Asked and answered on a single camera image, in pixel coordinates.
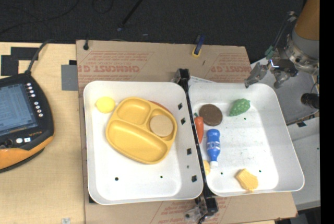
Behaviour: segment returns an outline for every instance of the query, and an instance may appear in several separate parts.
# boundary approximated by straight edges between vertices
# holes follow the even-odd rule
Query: water bottle
[[[210,157],[210,167],[218,166],[217,158],[220,154],[220,132],[217,129],[209,129],[207,131],[207,153]]]

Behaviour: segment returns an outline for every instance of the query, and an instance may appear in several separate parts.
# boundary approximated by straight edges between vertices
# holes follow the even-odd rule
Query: display screen
[[[36,126],[24,85],[0,87],[0,136]]]

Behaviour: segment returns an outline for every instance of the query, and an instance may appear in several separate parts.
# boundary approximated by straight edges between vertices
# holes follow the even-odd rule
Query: brown cylinder
[[[298,17],[295,32],[304,39],[319,40],[320,0],[307,0]]]

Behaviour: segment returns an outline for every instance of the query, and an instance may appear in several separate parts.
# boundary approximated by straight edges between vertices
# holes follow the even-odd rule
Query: red chili pepper
[[[199,143],[202,142],[203,134],[204,134],[204,121],[202,116],[198,116],[194,119],[196,132],[198,136]]]

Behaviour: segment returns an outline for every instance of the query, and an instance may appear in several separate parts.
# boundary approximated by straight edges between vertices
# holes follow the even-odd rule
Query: brown disc
[[[223,121],[222,112],[213,104],[203,105],[199,109],[199,116],[203,117],[203,122],[208,126],[217,126]]]

